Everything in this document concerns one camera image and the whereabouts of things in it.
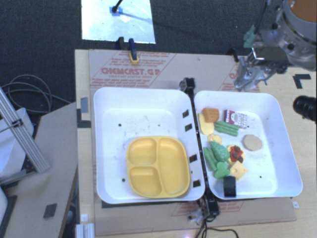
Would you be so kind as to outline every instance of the brown toy bread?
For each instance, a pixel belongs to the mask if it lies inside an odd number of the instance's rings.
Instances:
[[[219,109],[204,108],[203,115],[205,122],[216,122],[219,119]]]

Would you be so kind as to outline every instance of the yellow plate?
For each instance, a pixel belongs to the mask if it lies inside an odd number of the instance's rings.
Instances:
[[[140,196],[178,197],[189,188],[186,150],[176,138],[138,137],[128,146],[126,162],[130,186]]]

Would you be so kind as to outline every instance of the white tray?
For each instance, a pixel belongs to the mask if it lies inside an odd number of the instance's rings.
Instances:
[[[205,182],[192,107],[189,97],[179,90],[105,87],[94,95],[97,192],[110,204],[194,201],[205,192]],[[153,199],[137,195],[129,185],[126,150],[131,140],[141,136],[163,135],[184,145],[189,163],[190,188],[178,198]],[[194,181],[200,185],[194,187]]]
[[[218,108],[220,119],[225,110],[248,116],[246,129],[239,129],[237,137],[218,133],[223,146],[236,144],[245,152],[244,166],[248,172],[236,182],[237,196],[224,197],[223,179],[216,179],[207,166],[209,185],[220,199],[248,199],[262,197],[292,197],[301,193],[303,184],[285,128],[278,101],[265,93],[201,91],[195,96],[196,112],[203,108]],[[243,147],[246,134],[262,140],[261,150],[252,152]],[[210,147],[207,136],[201,134],[202,147]]]

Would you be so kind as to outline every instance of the wooden table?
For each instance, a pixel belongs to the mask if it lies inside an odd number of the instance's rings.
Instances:
[[[297,89],[293,76],[295,74],[309,74],[311,80],[301,80],[302,89]],[[85,50],[76,51],[76,89],[77,108],[79,109],[82,96],[89,95],[89,53]],[[275,75],[268,85],[259,84],[261,92],[273,95],[280,103],[285,125],[293,147],[294,155],[303,181],[302,193],[293,199],[299,205],[295,209],[296,221],[233,226],[240,237],[314,237],[317,234],[317,171],[316,171],[316,124],[313,121],[302,119],[293,111],[293,102],[300,95],[316,97],[316,73],[300,68],[290,68],[285,75]],[[82,113],[82,120],[90,120],[88,112]],[[78,136],[83,139],[78,150],[79,159],[79,187],[80,212],[87,215],[81,220],[82,224],[94,223],[94,193],[93,193],[93,165],[91,129],[79,128]],[[179,238],[194,237],[196,229],[153,232],[141,234],[126,234],[120,237],[127,238]],[[233,237],[230,232],[209,231],[208,237]]]

